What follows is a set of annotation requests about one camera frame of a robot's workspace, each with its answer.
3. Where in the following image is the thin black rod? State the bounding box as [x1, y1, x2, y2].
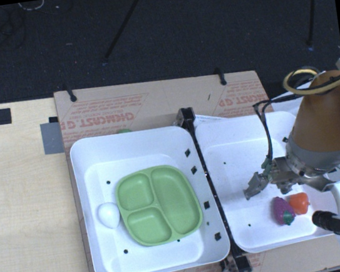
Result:
[185, 114, 243, 263]

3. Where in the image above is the green divided plate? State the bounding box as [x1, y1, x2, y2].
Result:
[111, 160, 207, 251]

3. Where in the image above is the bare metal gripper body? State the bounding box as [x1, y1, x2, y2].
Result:
[265, 150, 324, 196]

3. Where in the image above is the brown cardboard board red print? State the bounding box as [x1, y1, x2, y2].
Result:
[53, 53, 340, 272]

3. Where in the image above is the white egg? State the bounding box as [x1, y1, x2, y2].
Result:
[95, 200, 123, 231]

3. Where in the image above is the orange toy pepper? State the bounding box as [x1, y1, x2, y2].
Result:
[287, 191, 312, 217]

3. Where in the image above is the black block with thin wires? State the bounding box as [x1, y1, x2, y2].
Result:
[174, 106, 197, 129]
[231, 253, 253, 272]

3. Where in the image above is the white paper sheet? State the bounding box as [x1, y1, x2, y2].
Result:
[193, 110, 229, 127]

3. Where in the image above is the purple toy eggplant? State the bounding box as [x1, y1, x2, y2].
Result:
[271, 194, 298, 228]

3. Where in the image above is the black cylinder on white bracket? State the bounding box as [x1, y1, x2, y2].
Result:
[306, 181, 340, 242]

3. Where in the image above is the white plastic tray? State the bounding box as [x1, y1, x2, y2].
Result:
[67, 118, 235, 272]
[193, 104, 340, 260]

